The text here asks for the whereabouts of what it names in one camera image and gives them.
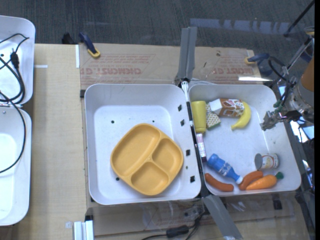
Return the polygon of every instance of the white plastic tray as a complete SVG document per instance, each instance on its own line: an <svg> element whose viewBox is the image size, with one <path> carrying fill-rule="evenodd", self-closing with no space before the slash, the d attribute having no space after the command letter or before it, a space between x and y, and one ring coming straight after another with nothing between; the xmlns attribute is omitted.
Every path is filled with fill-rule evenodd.
<svg viewBox="0 0 320 240"><path fill-rule="evenodd" d="M236 173L244 177L256 170L254 161L257 153L276 153L279 156L279 167L265 170L264 174L274 174L279 171L284 174L284 179L279 180L272 188L242 191L233 179L221 176L204 162L204 173L210 173L217 180L234 185L233 192L222 192L206 184L211 193L218 196L247 195L294 191L300 186L301 175L284 123L278 123L274 128L266 131L260 127L266 111L273 111L273 104L277 101L270 88L262 84L198 84L190 88L189 97L191 102L210 102L218 98L242 99L251 108L252 116L245 128L231 130L231 125L238 119L220 117L220 125L204 133L203 142L207 158L213 153L217 154L231 164Z"/></svg>
<svg viewBox="0 0 320 240"><path fill-rule="evenodd" d="M33 94L35 26L27 19L0 15L0 41L20 33L29 37L18 48L20 73L25 86L26 103ZM12 50L24 38L17 35L0 43L0 56L10 60ZM19 92L18 81L6 68L0 69L0 90L8 97ZM26 123L24 152L18 163L0 174L0 226L13 225L22 220L29 209L31 179L32 122L30 116L20 109ZM19 156L24 137L20 115L14 107L0 107L0 170L10 166Z"/></svg>
<svg viewBox="0 0 320 240"><path fill-rule="evenodd" d="M97 203L186 200L199 194L201 181L196 152L186 98L180 88L171 84L94 84L86 90L84 100L89 192ZM110 164L116 144L141 123L163 131L182 149L184 156L182 168L173 182L155 196L143 195L117 180Z"/></svg>

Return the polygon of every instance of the yellow divided plate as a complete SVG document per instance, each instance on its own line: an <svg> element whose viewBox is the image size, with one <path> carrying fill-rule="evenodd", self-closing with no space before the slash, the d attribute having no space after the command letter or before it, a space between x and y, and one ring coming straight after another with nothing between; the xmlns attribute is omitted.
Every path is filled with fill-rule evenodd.
<svg viewBox="0 0 320 240"><path fill-rule="evenodd" d="M151 124L134 126L111 153L114 172L138 192L154 196L163 192L184 162L180 147Z"/></svg>

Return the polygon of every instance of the yellow cup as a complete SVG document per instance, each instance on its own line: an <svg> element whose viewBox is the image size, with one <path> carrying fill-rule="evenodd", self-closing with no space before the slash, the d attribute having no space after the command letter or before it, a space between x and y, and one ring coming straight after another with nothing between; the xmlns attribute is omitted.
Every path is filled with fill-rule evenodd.
<svg viewBox="0 0 320 240"><path fill-rule="evenodd" d="M203 100L191 102L191 110L195 132L203 134L207 129L206 102Z"/></svg>

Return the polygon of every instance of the gray floor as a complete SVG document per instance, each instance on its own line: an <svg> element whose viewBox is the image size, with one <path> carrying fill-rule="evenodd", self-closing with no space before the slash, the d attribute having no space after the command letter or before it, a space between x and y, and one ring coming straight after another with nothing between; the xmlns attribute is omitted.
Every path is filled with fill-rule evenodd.
<svg viewBox="0 0 320 240"><path fill-rule="evenodd" d="M61 44L66 32L79 42L79 32L85 32L94 43L179 46L181 29L198 26L197 46L246 48L284 64L307 39L304 29L315 25L313 5L284 37L313 0L0 1L0 15L33 22L36 43ZM304 70L300 59L291 74L299 78ZM267 66L260 71L275 77ZM303 149L314 164L314 144Z"/></svg>

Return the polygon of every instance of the sponge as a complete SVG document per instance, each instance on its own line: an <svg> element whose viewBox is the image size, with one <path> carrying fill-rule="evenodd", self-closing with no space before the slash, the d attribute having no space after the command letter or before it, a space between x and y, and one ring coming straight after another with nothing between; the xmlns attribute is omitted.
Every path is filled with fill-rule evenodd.
<svg viewBox="0 0 320 240"><path fill-rule="evenodd" d="M205 109L206 109L206 128L209 130L219 125L221 123L221 120L216 113L211 111L209 103L205 105Z"/></svg>

